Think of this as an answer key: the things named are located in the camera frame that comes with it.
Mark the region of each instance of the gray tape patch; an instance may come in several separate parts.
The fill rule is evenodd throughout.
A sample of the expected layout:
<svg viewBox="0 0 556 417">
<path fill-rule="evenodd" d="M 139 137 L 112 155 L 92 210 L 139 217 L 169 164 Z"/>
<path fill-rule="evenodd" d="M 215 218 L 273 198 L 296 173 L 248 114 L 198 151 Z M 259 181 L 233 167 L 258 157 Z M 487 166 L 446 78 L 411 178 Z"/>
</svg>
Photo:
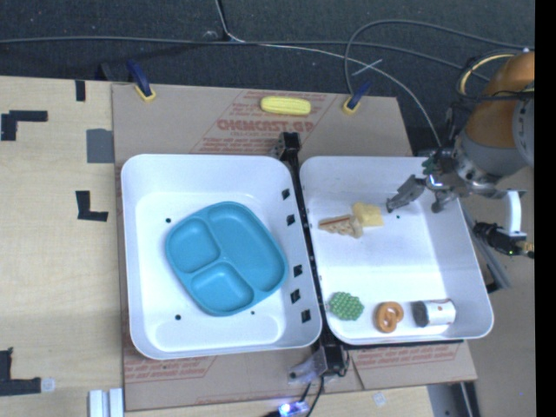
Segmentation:
<svg viewBox="0 0 556 417">
<path fill-rule="evenodd" d="M 106 129 L 87 130 L 87 163 L 114 163 L 114 138 Z"/>
</svg>

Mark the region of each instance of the yellow cheese block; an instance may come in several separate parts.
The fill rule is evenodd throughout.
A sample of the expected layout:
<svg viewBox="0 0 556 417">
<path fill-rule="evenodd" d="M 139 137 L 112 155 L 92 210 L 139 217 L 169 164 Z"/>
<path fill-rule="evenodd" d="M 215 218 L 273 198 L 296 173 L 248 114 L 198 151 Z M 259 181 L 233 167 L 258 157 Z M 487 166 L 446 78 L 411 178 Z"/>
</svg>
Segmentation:
<svg viewBox="0 0 556 417">
<path fill-rule="evenodd" d="M 352 210 L 362 227 L 377 227 L 384 225 L 381 208 L 377 205 L 356 202 Z"/>
</svg>

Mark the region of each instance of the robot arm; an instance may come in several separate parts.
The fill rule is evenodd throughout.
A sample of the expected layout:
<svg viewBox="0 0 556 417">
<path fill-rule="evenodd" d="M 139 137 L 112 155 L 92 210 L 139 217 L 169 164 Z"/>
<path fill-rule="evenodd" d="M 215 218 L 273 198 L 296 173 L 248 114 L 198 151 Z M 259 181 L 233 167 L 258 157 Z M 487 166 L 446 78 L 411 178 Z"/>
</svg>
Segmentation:
<svg viewBox="0 0 556 417">
<path fill-rule="evenodd" d="M 422 177 L 411 175 L 398 193 L 387 199 L 387 211 L 414 201 L 425 189 L 434 192 L 434 213 L 458 196 L 504 199 L 505 227 L 478 222 L 473 234 L 505 255 L 533 258 L 533 245 L 520 232 L 524 192 L 499 190 L 496 185 L 526 165 L 534 167 L 534 52 L 481 57 L 462 74 L 457 90 L 469 98 L 465 92 L 468 77 L 482 64 L 506 57 L 482 95 L 474 98 L 479 103 L 463 129 L 453 133 L 449 146 L 435 150 L 423 163 Z"/>
</svg>

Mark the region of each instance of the blue light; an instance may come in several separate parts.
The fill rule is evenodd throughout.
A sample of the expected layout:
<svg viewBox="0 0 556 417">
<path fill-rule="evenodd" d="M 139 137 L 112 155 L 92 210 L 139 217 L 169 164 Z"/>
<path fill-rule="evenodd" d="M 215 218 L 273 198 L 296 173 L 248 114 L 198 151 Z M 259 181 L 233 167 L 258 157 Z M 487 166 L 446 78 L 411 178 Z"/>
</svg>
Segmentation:
<svg viewBox="0 0 556 417">
<path fill-rule="evenodd" d="M 281 417 L 290 417 L 290 415 L 297 415 L 306 413 L 309 406 L 306 401 L 297 401 L 296 403 L 284 403 L 278 408 Z"/>
</svg>

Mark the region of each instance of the cardboard sheet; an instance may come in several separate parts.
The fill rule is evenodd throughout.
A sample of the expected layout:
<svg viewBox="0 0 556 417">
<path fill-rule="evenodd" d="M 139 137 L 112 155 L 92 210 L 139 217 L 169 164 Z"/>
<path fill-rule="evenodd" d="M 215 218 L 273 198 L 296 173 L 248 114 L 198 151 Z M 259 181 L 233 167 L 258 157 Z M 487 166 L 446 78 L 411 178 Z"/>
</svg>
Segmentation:
<svg viewBox="0 0 556 417">
<path fill-rule="evenodd" d="M 354 115 L 346 116 L 341 111 L 345 95 L 154 88 L 156 99 L 146 103 L 133 84 L 112 86 L 126 409 L 297 397 L 305 386 L 289 385 L 287 373 L 311 355 L 310 347 L 175 361 L 150 360 L 135 350 L 127 322 L 122 165 L 143 153 L 272 154 L 282 131 L 300 133 L 301 162 L 310 156 L 410 156 L 398 104 L 367 96 Z M 263 96 L 302 97 L 313 109 L 305 117 L 265 113 L 259 108 Z M 346 377 L 326 385 L 326 394 L 476 378 L 466 342 L 351 351 L 351 363 Z"/>
</svg>

